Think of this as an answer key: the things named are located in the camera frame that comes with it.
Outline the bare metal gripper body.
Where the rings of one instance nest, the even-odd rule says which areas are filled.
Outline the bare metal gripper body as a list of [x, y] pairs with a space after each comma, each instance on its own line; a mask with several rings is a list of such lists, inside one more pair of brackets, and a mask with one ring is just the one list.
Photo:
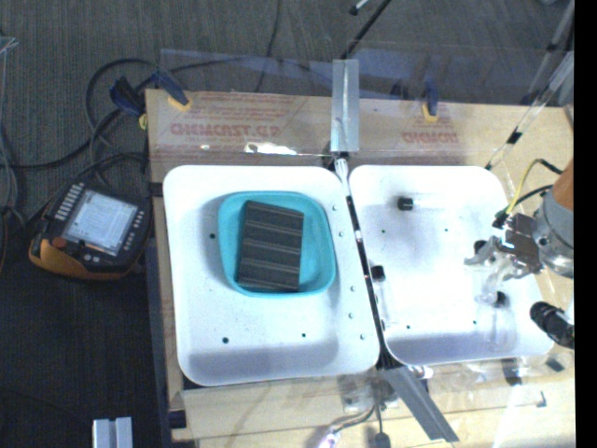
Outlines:
[[507, 219], [502, 247], [528, 273], [545, 269], [574, 278], [574, 215], [549, 216], [535, 212], [532, 217], [516, 214]]

